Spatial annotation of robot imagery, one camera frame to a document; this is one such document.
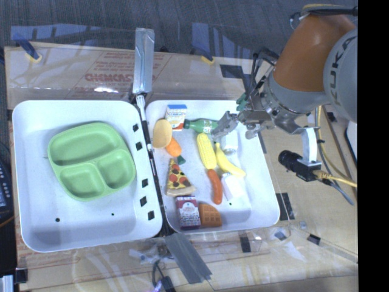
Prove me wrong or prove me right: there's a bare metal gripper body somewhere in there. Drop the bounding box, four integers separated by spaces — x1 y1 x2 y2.
236 93 306 140

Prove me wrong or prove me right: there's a green bottle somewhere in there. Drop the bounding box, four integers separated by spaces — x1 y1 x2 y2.
183 118 220 134

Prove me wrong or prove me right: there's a yellow corn cob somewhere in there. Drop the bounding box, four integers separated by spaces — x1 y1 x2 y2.
196 133 218 170

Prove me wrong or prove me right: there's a yellow banana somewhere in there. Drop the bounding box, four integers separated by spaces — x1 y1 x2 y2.
215 142 246 178

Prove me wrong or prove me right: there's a blue white orange small carton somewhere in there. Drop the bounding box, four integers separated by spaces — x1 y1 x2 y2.
165 104 188 133

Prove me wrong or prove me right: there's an orange carrot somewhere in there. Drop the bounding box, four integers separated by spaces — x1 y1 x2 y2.
165 137 187 165

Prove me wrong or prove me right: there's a red sausage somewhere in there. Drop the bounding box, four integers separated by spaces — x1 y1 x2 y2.
207 169 224 206

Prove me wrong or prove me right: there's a white bottle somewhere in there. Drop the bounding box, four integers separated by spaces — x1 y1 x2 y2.
221 172 246 201

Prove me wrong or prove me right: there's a yellow potato chip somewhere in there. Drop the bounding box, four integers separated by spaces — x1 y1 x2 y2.
152 119 173 149

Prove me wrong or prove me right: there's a brown cardboard board red print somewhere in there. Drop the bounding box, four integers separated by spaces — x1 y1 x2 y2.
4 41 359 292

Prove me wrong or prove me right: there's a pizza slice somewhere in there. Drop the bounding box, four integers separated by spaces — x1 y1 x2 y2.
165 158 196 198

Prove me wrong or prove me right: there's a white plastic tray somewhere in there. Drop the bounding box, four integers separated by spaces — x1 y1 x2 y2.
145 99 281 234
12 99 164 253

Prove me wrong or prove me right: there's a brown waffle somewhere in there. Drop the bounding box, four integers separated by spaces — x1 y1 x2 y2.
198 203 223 228

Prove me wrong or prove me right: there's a red carton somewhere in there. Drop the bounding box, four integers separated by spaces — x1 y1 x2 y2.
175 195 202 231

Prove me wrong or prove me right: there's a green divided plate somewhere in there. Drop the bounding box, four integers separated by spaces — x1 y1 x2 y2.
47 122 137 203

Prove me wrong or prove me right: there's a black cylinder on white bracket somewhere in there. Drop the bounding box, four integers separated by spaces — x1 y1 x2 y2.
278 127 323 183

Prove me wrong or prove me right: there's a black block with thin wires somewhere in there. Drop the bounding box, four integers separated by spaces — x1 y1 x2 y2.
160 276 176 292

